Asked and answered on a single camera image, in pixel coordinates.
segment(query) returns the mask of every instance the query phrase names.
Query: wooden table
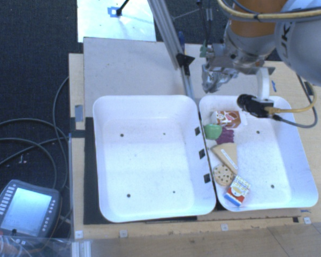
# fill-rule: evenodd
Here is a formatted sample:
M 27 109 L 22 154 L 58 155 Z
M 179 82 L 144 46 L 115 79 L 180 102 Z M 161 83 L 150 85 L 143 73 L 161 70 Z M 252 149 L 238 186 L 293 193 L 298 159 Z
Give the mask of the wooden table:
M 121 73 L 126 70 L 131 70 L 131 75 L 136 75 L 136 87 L 138 87 L 138 79 L 143 75 L 161 75 L 164 70 L 169 70 L 175 78 L 171 83 L 176 85 L 181 82 L 179 71 L 174 71 L 171 65 L 170 59 L 167 57 L 166 50 L 163 43 L 151 43 L 138 41 L 139 46 L 144 46 L 141 53 L 152 54 L 152 57 L 146 56 L 149 60 L 145 60 L 145 54 L 140 54 L 140 59 L 134 56 L 133 61 L 127 56 L 124 56 L 125 51 L 135 50 L 136 41 L 127 40 L 110 40 L 110 39 L 97 39 L 99 44 L 104 44 L 105 49 L 110 51 L 103 51 L 102 54 L 96 54 L 91 51 L 93 60 L 101 60 L 101 64 L 105 65 L 107 73 Z M 200 46 L 196 44 L 186 45 L 186 53 L 188 55 L 196 57 L 196 60 L 190 66 L 192 73 L 192 83 L 194 88 L 195 97 L 199 100 L 205 93 L 201 87 L 201 65 L 204 63 L 203 58 L 199 58 Z M 118 64 L 116 54 L 123 59 L 123 63 Z M 293 108 L 305 107 L 307 105 L 307 99 L 305 94 L 297 80 L 297 77 L 293 71 L 291 71 L 282 62 L 266 62 L 267 66 L 274 66 L 276 70 L 271 76 L 271 80 L 276 83 L 277 92 L 273 91 L 271 87 L 270 94 L 278 95 L 286 99 Z M 69 69 L 70 69 L 70 107 L 71 117 L 75 117 L 75 106 L 84 106 L 85 115 L 90 115 L 91 108 L 86 108 L 88 105 L 85 100 L 85 83 L 84 83 L 84 65 L 83 54 L 70 54 L 69 55 Z M 109 79 L 113 79 L 114 75 L 104 77 L 108 79 L 107 88 L 110 88 L 110 83 L 114 82 Z M 165 93 L 160 94 L 183 94 L 184 91 L 180 87 L 173 87 L 172 89 L 164 89 Z M 221 90 L 217 92 L 220 95 L 238 95 L 241 93 L 256 94 L 257 84 L 256 78 L 246 77 L 246 75 L 240 75 L 237 79 L 231 80 L 228 84 L 223 85 Z M 316 186 L 319 192 L 319 200 L 314 207 L 302 209 L 276 209 L 276 210 L 258 210 L 244 213 L 233 213 L 230 211 L 217 211 L 206 216 L 199 216 L 195 222 L 163 222 L 163 223 L 123 223 L 123 224 L 108 224 L 108 225 L 83 225 L 83 176 L 84 176 L 84 146 L 85 140 L 83 138 L 72 139 L 72 201 L 73 201 L 73 221 L 74 221 L 74 234 L 77 239 L 107 239 L 105 241 L 95 242 L 97 248 L 105 246 L 106 249 L 111 250 L 112 255 L 120 253 L 116 249 L 117 245 L 120 245 L 122 251 L 129 252 L 134 250 L 135 255 L 142 254 L 139 251 L 138 245 L 145 244 L 154 248 L 163 248 L 166 244 L 176 246 L 178 248 L 181 243 L 193 246 L 195 243 L 198 245 L 200 241 L 200 247 L 203 251 L 208 248 L 216 248 L 216 238 L 219 235 L 224 235 L 224 239 L 228 236 L 230 239 L 237 239 L 240 242 L 241 247 L 234 248 L 228 254 L 237 256 L 237 252 L 240 250 L 252 250 L 253 245 L 264 244 L 267 248 L 271 243 L 274 247 L 278 247 L 279 252 L 286 252 L 285 242 L 292 239 L 300 239 L 302 237 L 298 233 L 303 233 L 303 236 L 307 241 L 315 239 L 315 242 L 321 239 L 321 88 L 316 87 L 317 103 L 316 110 L 319 115 L 318 124 L 311 129 L 299 129 L 299 134 L 302 140 L 302 144 L 312 171 Z M 307 111 L 301 114 L 295 115 L 295 120 L 298 123 L 308 124 L 313 121 L 313 115 L 311 111 Z M 85 129 L 85 120 L 76 122 L 77 130 Z M 295 223 L 293 217 L 298 217 L 299 222 Z M 310 218 L 313 225 L 304 225 L 304 217 Z M 228 235 L 225 231 L 222 231 L 224 227 L 228 227 Z M 128 241 L 123 241 L 119 238 L 120 230 L 127 230 Z M 306 231 L 311 231 L 310 237 L 305 235 Z M 182 253 L 180 250 L 177 255 L 184 256 L 186 251 Z M 171 253 L 171 250 L 165 250 L 163 253 Z

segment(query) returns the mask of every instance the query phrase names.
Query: black clamp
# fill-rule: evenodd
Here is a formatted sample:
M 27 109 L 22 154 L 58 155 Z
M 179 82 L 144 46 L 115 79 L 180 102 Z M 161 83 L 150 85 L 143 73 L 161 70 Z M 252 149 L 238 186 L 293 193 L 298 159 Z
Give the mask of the black clamp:
M 176 59 L 180 67 L 184 67 L 185 75 L 190 76 L 189 65 L 195 60 L 195 57 L 184 54 L 177 54 Z
M 273 107 L 273 102 L 271 100 L 261 101 L 255 96 L 248 94 L 241 94 L 236 102 L 239 108 L 258 118 L 268 118 L 269 112 L 264 108 Z

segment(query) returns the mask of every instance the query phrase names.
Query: small box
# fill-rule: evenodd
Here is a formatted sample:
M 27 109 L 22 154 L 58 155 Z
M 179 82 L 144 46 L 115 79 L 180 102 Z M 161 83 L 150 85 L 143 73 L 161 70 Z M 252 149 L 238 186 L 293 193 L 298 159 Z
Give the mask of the small box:
M 241 117 L 238 111 L 214 111 L 211 122 L 222 127 L 235 129 L 241 124 Z
M 247 181 L 237 175 L 228 188 L 225 198 L 239 207 L 245 199 L 250 187 L 251 185 Z

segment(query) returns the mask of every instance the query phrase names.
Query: hole in bin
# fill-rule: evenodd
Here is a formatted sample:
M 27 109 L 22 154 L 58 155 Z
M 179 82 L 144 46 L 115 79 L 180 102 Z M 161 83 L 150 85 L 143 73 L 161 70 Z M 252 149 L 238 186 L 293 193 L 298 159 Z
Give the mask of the hole in bin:
M 201 149 L 198 154 L 200 155 L 200 159 L 204 158 L 205 157 L 204 149 Z
M 196 134 L 196 136 L 198 136 L 198 135 L 200 134 L 200 128 L 199 128 L 199 127 L 197 127 L 197 128 L 195 129 L 195 134 Z

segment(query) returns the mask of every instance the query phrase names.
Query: metal bracket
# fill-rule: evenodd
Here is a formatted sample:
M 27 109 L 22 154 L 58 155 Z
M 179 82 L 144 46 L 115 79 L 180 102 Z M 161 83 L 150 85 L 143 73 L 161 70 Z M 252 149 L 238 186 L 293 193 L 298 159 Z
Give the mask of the metal bracket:
M 221 224 L 222 231 L 228 231 L 228 224 Z
M 304 223 L 305 223 L 306 225 L 310 225 L 310 224 L 311 224 L 311 220 L 310 220 L 309 217 L 304 217 L 303 220 L 304 220 Z
M 127 238 L 128 237 L 128 231 L 127 230 L 120 230 L 119 231 L 119 237 L 120 238 Z
M 184 54 L 177 54 L 176 59 L 180 67 L 184 67 L 185 75 L 190 76 L 189 65 L 195 60 L 195 57 L 191 57 Z
M 167 9 L 165 0 L 148 0 L 148 3 L 154 15 L 157 27 L 164 41 L 167 52 L 169 53 L 172 64 L 175 70 L 177 70 L 179 67 L 177 55 L 183 53 L 183 48 L 178 39 L 178 35 Z M 183 65 L 180 68 L 186 95 L 194 100 L 194 90 L 192 82 L 190 80 L 189 64 Z
M 83 231 L 82 230 L 77 230 L 75 231 L 75 239 L 83 239 Z

